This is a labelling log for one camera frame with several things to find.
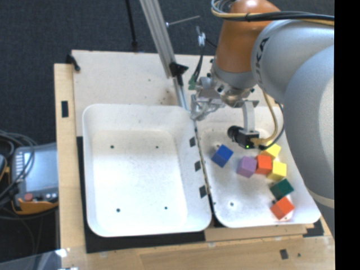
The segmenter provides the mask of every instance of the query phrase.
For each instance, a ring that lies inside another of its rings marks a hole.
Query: orange cube
[[[266,155],[258,155],[256,157],[258,165],[256,166],[256,174],[269,174],[272,170],[272,159]]]
[[[291,211],[295,209],[295,206],[290,202],[290,200],[285,196],[281,198],[278,202],[270,207],[271,212],[276,216],[277,219],[281,220]]]

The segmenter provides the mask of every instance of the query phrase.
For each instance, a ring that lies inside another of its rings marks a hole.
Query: white plastic container
[[[85,191],[94,233],[158,235],[209,225],[212,213],[194,127],[179,106],[86,108]]]

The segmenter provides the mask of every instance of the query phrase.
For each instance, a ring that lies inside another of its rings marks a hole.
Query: blue cube
[[[233,151],[231,151],[225,145],[221,145],[219,149],[217,149],[211,160],[218,164],[220,167],[224,167],[226,162],[229,161],[232,154]]]

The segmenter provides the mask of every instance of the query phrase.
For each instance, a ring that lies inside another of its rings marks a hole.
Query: aluminum rail
[[[176,63],[175,54],[169,38],[167,26],[161,12],[158,0],[140,0],[142,10],[150,28],[152,39],[155,47],[159,53],[161,63],[168,78],[172,77],[175,86],[175,92],[178,98],[179,106],[188,110],[185,94],[182,85],[179,84],[178,79],[172,76],[170,69],[171,63]]]

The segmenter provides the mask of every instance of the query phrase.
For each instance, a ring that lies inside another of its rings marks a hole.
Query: black clip
[[[181,75],[184,74],[185,71],[189,69],[189,67],[177,64],[175,62],[171,62],[169,66],[170,66],[171,75],[178,79],[178,83],[180,86],[184,86],[184,82],[182,80]]]
[[[81,69],[80,66],[78,65],[75,57],[71,54],[67,54],[66,63],[73,64],[76,71],[80,71],[80,69]]]

